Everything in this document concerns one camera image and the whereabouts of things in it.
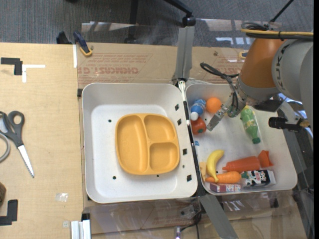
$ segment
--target orange carrot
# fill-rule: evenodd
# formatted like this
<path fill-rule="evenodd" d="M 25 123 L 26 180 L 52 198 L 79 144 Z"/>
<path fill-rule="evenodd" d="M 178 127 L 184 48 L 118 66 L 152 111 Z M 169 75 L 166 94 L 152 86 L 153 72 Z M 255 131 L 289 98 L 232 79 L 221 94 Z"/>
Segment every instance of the orange carrot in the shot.
<path fill-rule="evenodd" d="M 239 172 L 231 171 L 227 173 L 220 173 L 217 175 L 218 183 L 237 183 L 241 179 L 241 175 Z M 215 179 L 213 177 L 207 177 L 205 179 L 206 182 L 215 183 Z"/>

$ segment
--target orange plate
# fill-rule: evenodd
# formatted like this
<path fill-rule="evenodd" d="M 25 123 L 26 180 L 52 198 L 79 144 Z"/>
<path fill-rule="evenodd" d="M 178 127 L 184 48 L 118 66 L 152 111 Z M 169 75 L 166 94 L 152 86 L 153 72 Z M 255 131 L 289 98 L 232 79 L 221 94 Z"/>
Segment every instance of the orange plate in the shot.
<path fill-rule="evenodd" d="M 116 124 L 115 146 L 120 166 L 130 174 L 167 173 L 179 163 L 176 129 L 162 115 L 121 117 Z"/>

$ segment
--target wooden table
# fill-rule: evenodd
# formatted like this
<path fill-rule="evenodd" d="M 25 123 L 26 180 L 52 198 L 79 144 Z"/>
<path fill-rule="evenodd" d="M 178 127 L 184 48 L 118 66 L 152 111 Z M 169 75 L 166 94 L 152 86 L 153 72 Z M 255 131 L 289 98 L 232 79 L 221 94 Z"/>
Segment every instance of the wooden table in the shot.
<path fill-rule="evenodd" d="M 28 68 L 25 83 L 22 76 L 13 74 L 13 65 L 0 65 L 0 111 L 24 113 L 22 137 L 35 174 L 34 178 L 30 176 L 11 143 L 8 158 L 0 163 L 0 182 L 7 189 L 0 216 L 6 215 L 6 204 L 13 199 L 18 200 L 18 214 L 12 225 L 0 226 L 0 238 L 68 239 L 69 223 L 80 221 L 83 211 L 78 75 L 73 45 L 2 43 L 0 54 L 19 58 L 24 65 L 45 65 Z M 67 194 L 67 199 L 58 198 L 61 193 Z M 249 219 L 233 217 L 231 224 L 239 238 L 307 238 L 297 205 L 288 207 L 284 215 L 256 212 Z M 212 224 L 200 224 L 199 229 L 200 238 L 218 237 Z M 163 228 L 92 238 L 173 238 L 173 232 L 174 228 Z M 196 238 L 196 228 L 185 230 L 183 238 Z"/>

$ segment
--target scissors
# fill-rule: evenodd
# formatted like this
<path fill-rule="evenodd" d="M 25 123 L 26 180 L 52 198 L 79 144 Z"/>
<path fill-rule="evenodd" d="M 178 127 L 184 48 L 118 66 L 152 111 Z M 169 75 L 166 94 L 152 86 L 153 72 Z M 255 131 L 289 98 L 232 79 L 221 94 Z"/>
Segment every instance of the scissors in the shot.
<path fill-rule="evenodd" d="M 14 122 L 14 118 L 18 116 L 20 117 L 21 121 L 19 123 Z M 0 112 L 0 119 L 3 119 L 4 125 L 6 127 L 6 132 L 0 129 L 0 133 L 4 134 L 6 137 L 11 139 L 18 150 L 20 151 L 20 154 L 23 158 L 23 161 L 31 174 L 31 176 L 34 178 L 34 172 L 31 166 L 30 159 L 28 157 L 28 154 L 26 152 L 26 149 L 24 147 L 23 141 L 22 141 L 22 126 L 24 124 L 24 115 L 21 112 L 18 111 L 12 111 L 8 115 L 4 112 Z"/>

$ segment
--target small box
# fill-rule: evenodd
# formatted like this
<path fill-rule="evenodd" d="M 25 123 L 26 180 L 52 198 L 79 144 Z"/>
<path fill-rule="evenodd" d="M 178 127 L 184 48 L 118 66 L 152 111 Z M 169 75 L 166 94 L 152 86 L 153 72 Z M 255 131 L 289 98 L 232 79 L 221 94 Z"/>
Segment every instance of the small box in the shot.
<path fill-rule="evenodd" d="M 240 184 L 224 184 L 224 183 L 210 183 L 210 189 L 214 192 L 235 192 L 241 191 Z"/>
<path fill-rule="evenodd" d="M 270 170 L 253 170 L 241 173 L 244 189 L 269 187 L 276 184 L 275 175 Z"/>

